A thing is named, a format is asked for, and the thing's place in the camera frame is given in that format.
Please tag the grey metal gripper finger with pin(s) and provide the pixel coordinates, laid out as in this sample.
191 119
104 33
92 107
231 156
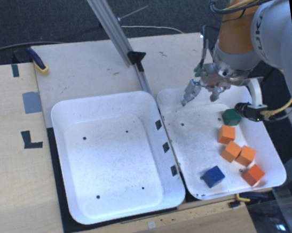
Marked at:
217 92
191 90

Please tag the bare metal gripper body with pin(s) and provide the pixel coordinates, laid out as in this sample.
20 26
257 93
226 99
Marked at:
213 77

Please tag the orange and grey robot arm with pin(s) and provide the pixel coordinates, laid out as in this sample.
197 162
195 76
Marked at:
271 31

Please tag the green cube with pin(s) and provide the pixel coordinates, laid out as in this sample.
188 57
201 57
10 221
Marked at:
231 118

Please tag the orange cube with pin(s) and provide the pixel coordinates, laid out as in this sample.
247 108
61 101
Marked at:
226 134
230 152
246 156
253 175

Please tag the white plastic tray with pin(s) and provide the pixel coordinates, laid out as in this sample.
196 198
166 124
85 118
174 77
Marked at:
114 158
201 143

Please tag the blue cube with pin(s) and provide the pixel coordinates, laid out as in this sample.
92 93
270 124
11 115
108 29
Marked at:
213 177

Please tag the black cylinder on white bracket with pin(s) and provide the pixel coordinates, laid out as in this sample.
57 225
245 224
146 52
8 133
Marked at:
250 111

